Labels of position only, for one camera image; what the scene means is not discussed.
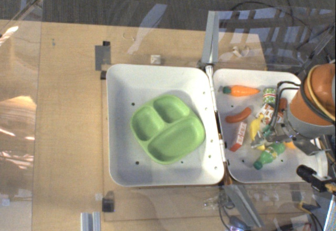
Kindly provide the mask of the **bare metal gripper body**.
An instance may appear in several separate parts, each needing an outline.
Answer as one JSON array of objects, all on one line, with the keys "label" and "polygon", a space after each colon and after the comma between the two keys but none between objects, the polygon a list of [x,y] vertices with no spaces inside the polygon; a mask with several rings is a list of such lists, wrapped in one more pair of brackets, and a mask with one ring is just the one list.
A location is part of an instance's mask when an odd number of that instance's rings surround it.
[{"label": "bare metal gripper body", "polygon": [[297,132],[285,123],[277,124],[267,136],[268,142],[291,142],[297,139]]}]

